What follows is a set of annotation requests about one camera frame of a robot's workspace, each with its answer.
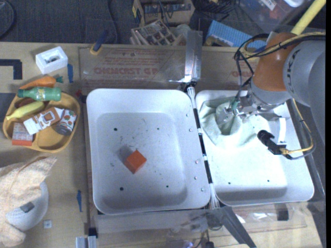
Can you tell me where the pale green cloth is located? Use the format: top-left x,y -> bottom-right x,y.
198,99 -> 270,148

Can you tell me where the black cylinder on white bracket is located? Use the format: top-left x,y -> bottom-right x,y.
257,114 -> 288,156

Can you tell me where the orange and white packet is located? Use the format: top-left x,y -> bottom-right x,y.
11,122 -> 35,147

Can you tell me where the white foam box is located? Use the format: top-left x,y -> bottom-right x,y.
35,45 -> 69,75

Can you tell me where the white plastic tray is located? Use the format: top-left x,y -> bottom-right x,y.
194,89 -> 315,207
85,87 -> 212,215

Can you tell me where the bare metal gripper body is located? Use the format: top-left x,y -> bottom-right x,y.
231,95 -> 264,118

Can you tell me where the orange cube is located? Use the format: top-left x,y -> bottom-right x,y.
124,149 -> 147,175

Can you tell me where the orange divided plate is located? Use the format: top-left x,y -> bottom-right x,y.
2,90 -> 81,154

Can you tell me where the pale yellow towel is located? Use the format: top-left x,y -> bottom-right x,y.
0,156 -> 58,248

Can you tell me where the brown cardboard board red print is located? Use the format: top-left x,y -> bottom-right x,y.
77,44 -> 309,234

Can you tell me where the brown sausage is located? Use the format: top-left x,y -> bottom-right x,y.
17,97 -> 37,109

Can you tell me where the small printed can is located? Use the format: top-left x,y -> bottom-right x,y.
54,108 -> 78,136

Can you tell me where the green bottle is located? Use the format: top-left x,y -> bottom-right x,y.
17,86 -> 63,102

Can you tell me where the yellow banana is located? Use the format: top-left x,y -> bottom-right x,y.
5,101 -> 46,121

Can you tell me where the white and orange carton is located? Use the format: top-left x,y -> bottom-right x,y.
23,106 -> 65,136

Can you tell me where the orange carrot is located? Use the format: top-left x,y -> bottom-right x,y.
19,75 -> 64,90

